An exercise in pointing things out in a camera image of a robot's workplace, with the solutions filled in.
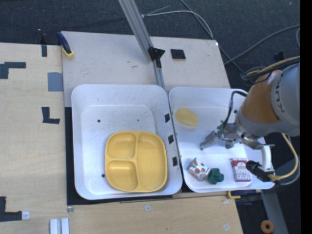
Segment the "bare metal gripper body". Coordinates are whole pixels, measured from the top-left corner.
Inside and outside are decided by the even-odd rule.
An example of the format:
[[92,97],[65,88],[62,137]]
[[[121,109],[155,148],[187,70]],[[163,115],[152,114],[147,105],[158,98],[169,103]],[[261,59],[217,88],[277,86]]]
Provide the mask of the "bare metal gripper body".
[[235,140],[236,143],[244,144],[253,150],[260,150],[264,147],[273,148],[274,144],[260,143],[259,137],[253,136],[236,123],[221,123],[217,127],[217,133],[222,141]]

